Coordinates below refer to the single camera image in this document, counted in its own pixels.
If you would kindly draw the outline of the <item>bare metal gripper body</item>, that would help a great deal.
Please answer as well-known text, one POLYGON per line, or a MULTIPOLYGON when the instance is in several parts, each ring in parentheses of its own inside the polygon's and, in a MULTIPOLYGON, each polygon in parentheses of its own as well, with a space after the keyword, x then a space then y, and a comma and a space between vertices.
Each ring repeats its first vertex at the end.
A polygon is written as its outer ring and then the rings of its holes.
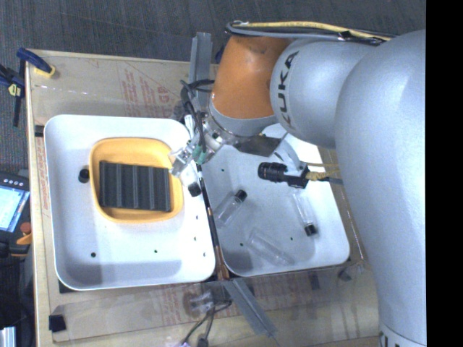
POLYGON ((239 138, 222 129, 214 120, 206 119, 190 127, 190 140, 183 149, 187 162, 203 165, 210 161, 225 146, 236 146, 239 138))

